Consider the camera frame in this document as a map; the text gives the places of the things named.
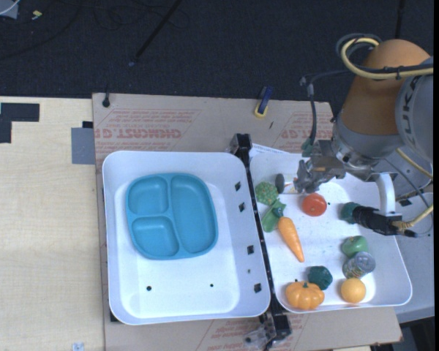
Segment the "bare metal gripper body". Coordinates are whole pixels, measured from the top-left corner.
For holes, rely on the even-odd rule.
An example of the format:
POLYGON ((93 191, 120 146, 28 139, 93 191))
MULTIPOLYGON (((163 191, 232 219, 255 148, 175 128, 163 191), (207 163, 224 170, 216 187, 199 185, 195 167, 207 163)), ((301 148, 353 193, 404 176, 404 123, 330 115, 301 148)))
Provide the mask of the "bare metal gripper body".
POLYGON ((352 151, 339 140, 317 140, 312 147, 307 169, 313 182, 343 179, 346 174, 366 180, 372 172, 372 160, 352 151))

